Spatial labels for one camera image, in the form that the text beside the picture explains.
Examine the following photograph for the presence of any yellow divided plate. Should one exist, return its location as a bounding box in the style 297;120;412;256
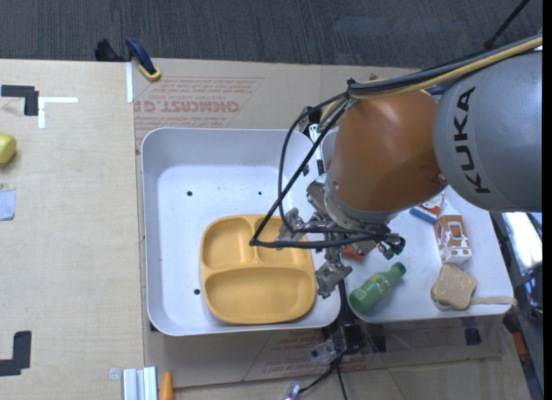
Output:
199;214;318;327

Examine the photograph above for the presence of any black block with thin wires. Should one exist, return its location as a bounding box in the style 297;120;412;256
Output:
341;323;368;354

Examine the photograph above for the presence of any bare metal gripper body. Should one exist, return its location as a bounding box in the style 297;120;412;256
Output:
304;181;392;261

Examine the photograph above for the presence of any orange and white carton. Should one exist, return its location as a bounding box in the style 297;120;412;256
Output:
433;214;474;266

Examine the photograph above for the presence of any orange toy carrot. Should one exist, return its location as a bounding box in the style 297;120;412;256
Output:
158;371;174;400

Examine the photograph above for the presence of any green plastic bottle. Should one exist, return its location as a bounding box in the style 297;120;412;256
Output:
348;261;407;316

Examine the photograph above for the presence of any yellow cylinder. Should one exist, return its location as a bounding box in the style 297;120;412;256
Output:
0;132;18;165

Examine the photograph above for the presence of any toy bread slice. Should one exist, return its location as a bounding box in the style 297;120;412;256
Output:
430;262;478;311

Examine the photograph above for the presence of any blue and white carton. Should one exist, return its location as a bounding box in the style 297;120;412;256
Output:
408;193;448;224

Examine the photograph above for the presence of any white plastic tray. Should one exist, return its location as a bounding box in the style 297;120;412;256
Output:
141;127;342;338
318;128;517;325

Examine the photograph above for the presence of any brown cardboard board red print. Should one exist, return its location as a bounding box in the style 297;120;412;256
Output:
131;58;521;391

